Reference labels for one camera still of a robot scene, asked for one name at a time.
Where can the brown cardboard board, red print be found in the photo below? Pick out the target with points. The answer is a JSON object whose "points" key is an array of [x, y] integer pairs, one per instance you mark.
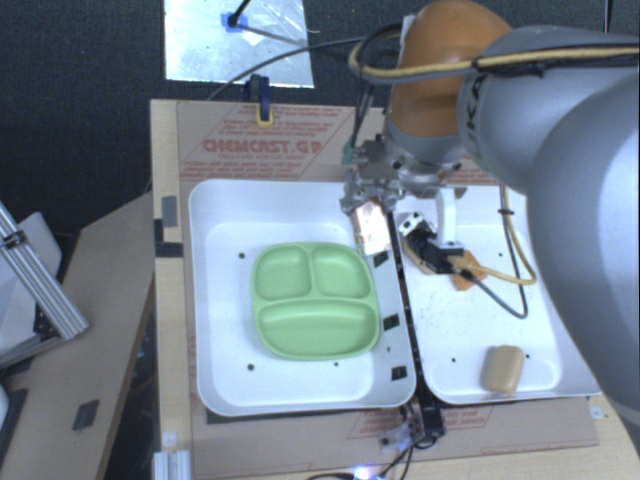
{"points": [[260, 168]]}

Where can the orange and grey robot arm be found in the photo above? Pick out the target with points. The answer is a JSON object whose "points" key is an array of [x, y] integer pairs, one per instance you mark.
{"points": [[575, 168]]}

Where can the black cylinder on white bracket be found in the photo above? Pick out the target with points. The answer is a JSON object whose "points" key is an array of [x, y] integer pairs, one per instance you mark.
{"points": [[446, 213]]}

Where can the orange toy food piece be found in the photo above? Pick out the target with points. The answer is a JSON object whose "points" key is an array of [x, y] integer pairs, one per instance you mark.
{"points": [[462, 284]]}

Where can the green divided plate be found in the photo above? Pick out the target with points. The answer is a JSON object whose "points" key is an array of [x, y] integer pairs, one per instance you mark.
{"points": [[315, 323]]}

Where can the white plastic tray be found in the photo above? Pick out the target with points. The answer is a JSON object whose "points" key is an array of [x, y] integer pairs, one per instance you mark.
{"points": [[460, 333], [220, 293]]}

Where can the thin black and white rod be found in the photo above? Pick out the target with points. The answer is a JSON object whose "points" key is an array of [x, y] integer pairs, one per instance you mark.
{"points": [[410, 318]]}

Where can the tan toy bread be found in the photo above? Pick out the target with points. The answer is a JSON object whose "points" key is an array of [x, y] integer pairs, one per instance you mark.
{"points": [[502, 370]]}

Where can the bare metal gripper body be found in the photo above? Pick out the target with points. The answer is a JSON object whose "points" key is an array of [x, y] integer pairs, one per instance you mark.
{"points": [[372, 178]]}

